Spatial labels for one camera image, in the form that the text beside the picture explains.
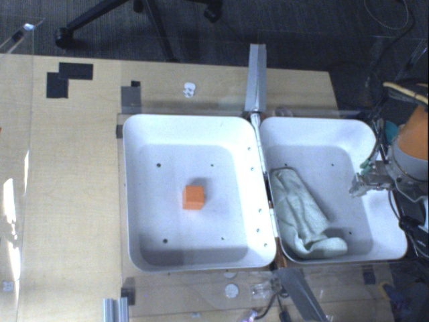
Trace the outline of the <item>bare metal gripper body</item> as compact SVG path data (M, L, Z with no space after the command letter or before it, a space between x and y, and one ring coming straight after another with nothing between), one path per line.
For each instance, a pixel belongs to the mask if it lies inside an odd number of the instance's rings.
M361 165L361 174L367 176L366 191L393 190L403 180L400 170L389 160L366 160Z

